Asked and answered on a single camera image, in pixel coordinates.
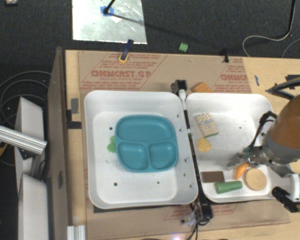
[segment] blue and yellow clip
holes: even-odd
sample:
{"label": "blue and yellow clip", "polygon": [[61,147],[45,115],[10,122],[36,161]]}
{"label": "blue and yellow clip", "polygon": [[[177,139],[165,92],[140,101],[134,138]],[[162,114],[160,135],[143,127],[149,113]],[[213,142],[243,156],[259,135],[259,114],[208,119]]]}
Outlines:
{"label": "blue and yellow clip", "polygon": [[126,63],[129,57],[129,50],[132,47],[132,45],[134,44],[134,41],[129,39],[128,42],[126,43],[123,52],[120,54],[119,56],[119,62],[121,63]]}

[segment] white tray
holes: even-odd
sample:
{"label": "white tray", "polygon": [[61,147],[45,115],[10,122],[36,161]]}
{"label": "white tray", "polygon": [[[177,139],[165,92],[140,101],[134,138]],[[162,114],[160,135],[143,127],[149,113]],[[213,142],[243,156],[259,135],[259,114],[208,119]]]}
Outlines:
{"label": "white tray", "polygon": [[[193,144],[200,172],[223,171],[225,181],[235,180],[235,170],[227,170],[227,163],[234,154],[242,152],[253,140],[261,116],[272,111],[270,102],[259,94],[229,94],[229,93],[192,93],[186,99]],[[196,143],[202,134],[197,126],[195,117],[199,114],[209,113],[218,134],[208,137],[211,150],[200,152]],[[263,132],[267,132],[271,122],[265,124]],[[255,142],[262,145],[260,135]],[[261,191],[250,190],[245,182],[243,188],[223,194],[217,194],[214,183],[203,183],[205,195],[216,203],[252,201],[273,199],[271,191],[279,186],[289,193],[293,192],[298,177],[281,178],[269,167],[262,165],[260,169],[267,178],[267,185]]]}
{"label": "white tray", "polygon": [[[169,92],[90,92],[84,100],[88,158],[88,186],[92,203],[102,209],[181,205],[193,202],[198,185],[183,107]],[[131,172],[107,150],[117,122],[128,115],[156,115],[168,119],[178,145],[176,165],[162,172]]]}

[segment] green object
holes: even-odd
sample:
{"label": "green object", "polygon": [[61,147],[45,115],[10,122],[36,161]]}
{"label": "green object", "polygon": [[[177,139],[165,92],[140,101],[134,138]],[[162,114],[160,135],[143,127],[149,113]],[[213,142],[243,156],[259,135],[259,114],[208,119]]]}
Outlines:
{"label": "green object", "polygon": [[117,153],[117,151],[116,151],[116,137],[115,136],[111,136],[110,144],[108,145],[107,149],[111,153]]}
{"label": "green object", "polygon": [[179,46],[179,52],[186,53],[188,50],[188,45],[182,42]]}
{"label": "green object", "polygon": [[215,191],[218,194],[222,194],[222,193],[242,189],[242,182],[240,180],[219,182],[219,183],[215,183],[214,187],[215,187]]}

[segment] black floor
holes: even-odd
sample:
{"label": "black floor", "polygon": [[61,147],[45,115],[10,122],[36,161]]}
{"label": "black floor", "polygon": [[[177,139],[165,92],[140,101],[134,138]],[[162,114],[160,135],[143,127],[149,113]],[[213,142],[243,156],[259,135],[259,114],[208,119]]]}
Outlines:
{"label": "black floor", "polygon": [[[134,52],[178,53],[181,42],[188,53],[218,55],[227,48],[230,56],[246,56],[243,40],[252,35],[283,37],[289,27],[292,0],[142,0],[147,45],[134,45]],[[249,39],[246,50],[253,57],[279,58],[285,48],[300,39],[300,0],[296,0],[291,35],[283,41]],[[27,71],[51,72],[57,46],[63,49],[121,51],[122,44],[72,40],[72,0],[19,0],[5,6],[0,0],[0,84]],[[300,42],[285,57],[300,59]],[[36,80],[48,84],[49,76],[24,74],[15,81]],[[2,102],[15,95],[45,97],[44,87],[20,82],[8,88]],[[38,98],[29,98],[44,107]],[[18,99],[2,108],[7,118],[16,113]],[[13,164],[13,149],[2,157]],[[0,240],[17,239],[18,198],[12,166],[0,161]]]}

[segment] wooden table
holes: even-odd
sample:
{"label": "wooden table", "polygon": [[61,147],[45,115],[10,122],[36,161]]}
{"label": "wooden table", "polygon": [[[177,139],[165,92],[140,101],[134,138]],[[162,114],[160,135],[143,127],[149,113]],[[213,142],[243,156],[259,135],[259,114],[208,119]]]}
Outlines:
{"label": "wooden table", "polygon": [[[67,50],[65,52],[65,78],[66,78],[66,102],[67,107],[71,107],[71,100],[79,98],[79,51]],[[265,96],[271,103],[273,111],[277,114],[288,102],[286,99],[270,95],[265,92],[272,87],[274,83],[283,83],[287,75],[300,75],[300,59],[281,59],[281,58],[242,58],[246,75],[250,84],[251,92]],[[292,94],[300,94],[300,87],[295,90],[288,90]],[[81,111],[72,115],[73,121],[81,121]],[[72,214],[75,215],[74,225],[86,224],[86,203],[85,203],[85,181],[84,181],[84,164],[83,164],[83,143],[82,130],[68,130],[68,167],[69,175],[67,177],[70,196],[70,205]],[[291,164],[295,173],[300,173],[300,160]],[[244,228],[233,228],[223,230],[200,231],[199,240],[297,240],[300,239],[300,214],[289,213],[290,223],[267,226],[254,226]],[[152,238],[161,240],[186,239],[189,233],[175,235],[160,235]],[[147,237],[127,238],[129,240],[140,240]]]}

